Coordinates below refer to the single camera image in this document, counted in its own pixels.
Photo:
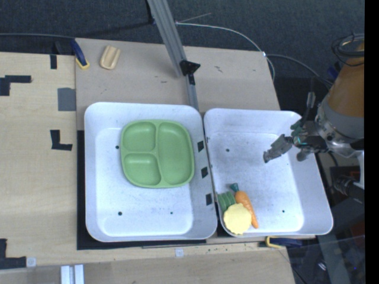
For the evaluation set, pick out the green ribbed toy vegetable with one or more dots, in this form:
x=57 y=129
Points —
x=225 y=200

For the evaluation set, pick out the black cylinder on white bracket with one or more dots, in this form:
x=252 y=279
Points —
x=349 y=186

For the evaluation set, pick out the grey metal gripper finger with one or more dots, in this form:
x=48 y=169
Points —
x=278 y=148
x=302 y=155

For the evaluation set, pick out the orange carrot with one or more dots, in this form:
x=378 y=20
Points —
x=246 y=203

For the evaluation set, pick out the green divided plate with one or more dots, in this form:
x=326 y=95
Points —
x=171 y=155

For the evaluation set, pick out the white plastic tray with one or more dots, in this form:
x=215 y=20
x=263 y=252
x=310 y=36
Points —
x=266 y=188
x=148 y=211

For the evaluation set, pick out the yellow round biscuit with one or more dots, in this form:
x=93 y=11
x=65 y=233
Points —
x=237 y=219

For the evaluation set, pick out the brown cardboard board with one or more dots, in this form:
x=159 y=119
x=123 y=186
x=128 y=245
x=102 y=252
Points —
x=142 y=81

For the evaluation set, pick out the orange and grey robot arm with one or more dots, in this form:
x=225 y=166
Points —
x=346 y=90

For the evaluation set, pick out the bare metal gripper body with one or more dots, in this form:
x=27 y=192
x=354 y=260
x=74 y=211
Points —
x=331 y=142

